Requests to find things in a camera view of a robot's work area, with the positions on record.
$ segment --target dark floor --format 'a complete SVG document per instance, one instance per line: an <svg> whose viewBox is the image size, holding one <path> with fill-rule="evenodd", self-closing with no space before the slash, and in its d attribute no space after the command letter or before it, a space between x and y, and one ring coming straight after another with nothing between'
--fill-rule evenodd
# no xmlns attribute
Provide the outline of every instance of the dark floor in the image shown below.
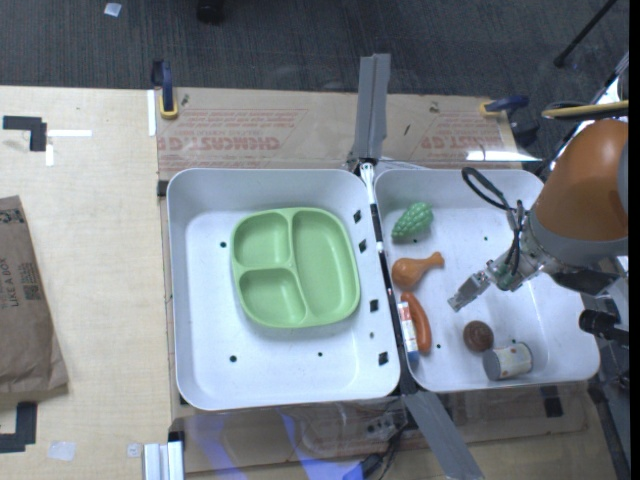
<svg viewBox="0 0 640 480"><path fill-rule="evenodd" d="M608 0L226 0L216 26L198 0L0 0L0 84L150 88L154 59L184 87L357 91L359 58L392 54L389 92L589 102L629 49L617 0L559 69L553 60ZM108 2L122 4L117 18ZM546 120L529 151L572 128Z"/></svg>

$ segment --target brown round object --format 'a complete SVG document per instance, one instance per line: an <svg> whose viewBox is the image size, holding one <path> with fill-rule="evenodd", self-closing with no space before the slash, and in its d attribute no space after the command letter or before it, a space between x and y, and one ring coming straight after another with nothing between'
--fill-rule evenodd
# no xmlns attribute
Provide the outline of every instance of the brown round object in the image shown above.
<svg viewBox="0 0 640 480"><path fill-rule="evenodd" d="M462 332L464 344L474 352L484 352L493 346L493 331L484 322L473 320Z"/></svg>

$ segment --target brown paper bag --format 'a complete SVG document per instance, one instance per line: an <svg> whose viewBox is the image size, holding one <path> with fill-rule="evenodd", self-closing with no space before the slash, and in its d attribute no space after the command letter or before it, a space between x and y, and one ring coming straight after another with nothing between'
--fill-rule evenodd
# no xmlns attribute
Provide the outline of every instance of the brown paper bag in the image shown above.
<svg viewBox="0 0 640 480"><path fill-rule="evenodd" d="M0 393L67 381L22 203L0 199Z"/></svg>

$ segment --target green divided tray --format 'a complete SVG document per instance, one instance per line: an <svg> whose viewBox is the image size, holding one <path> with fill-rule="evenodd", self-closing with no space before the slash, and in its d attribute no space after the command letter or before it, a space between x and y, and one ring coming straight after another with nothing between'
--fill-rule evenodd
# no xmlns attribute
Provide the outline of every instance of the green divided tray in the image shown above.
<svg viewBox="0 0 640 480"><path fill-rule="evenodd" d="M240 304L255 322L302 328L347 318L360 301L353 249L342 223L318 208L244 217L231 236Z"/></svg>

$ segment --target white tray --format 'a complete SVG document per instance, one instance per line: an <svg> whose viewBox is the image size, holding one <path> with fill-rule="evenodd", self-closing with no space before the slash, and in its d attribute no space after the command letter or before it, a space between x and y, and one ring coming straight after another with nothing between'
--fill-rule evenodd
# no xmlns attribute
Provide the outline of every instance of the white tray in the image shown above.
<svg viewBox="0 0 640 480"><path fill-rule="evenodd" d="M341 170L189 169L171 180L167 205L176 375L189 404L228 410L371 399L393 391L399 358L360 179ZM360 303L335 324L267 328L239 304L231 233L248 214L299 206L327 210L344 224L356 256ZM371 311L372 301L377 310Z"/></svg>
<svg viewBox="0 0 640 480"><path fill-rule="evenodd" d="M512 206L521 199L530 208L542 189L542 182L526 171L482 172ZM445 258L443 269L428 271L413 288L433 334L431 352L412 365L413 376L422 387L454 392L578 381L596 373L600 355L595 338L578 327L584 309L580 295L561 288L545 274L513 293L491 286L459 312L449 306L447 299L467 277L505 252L513 237L505 212L479 198L463 181L460 170L386 171L377 178L375 193L390 269L401 257L425 258L440 251ZM394 223L416 201L433 205L429 232L417 243L392 242ZM394 286L394 292L399 298L402 290ZM527 343L533 370L490 381L481 354L469 351L462 340L463 329L471 320L482 320L493 329L496 346L512 340Z"/></svg>

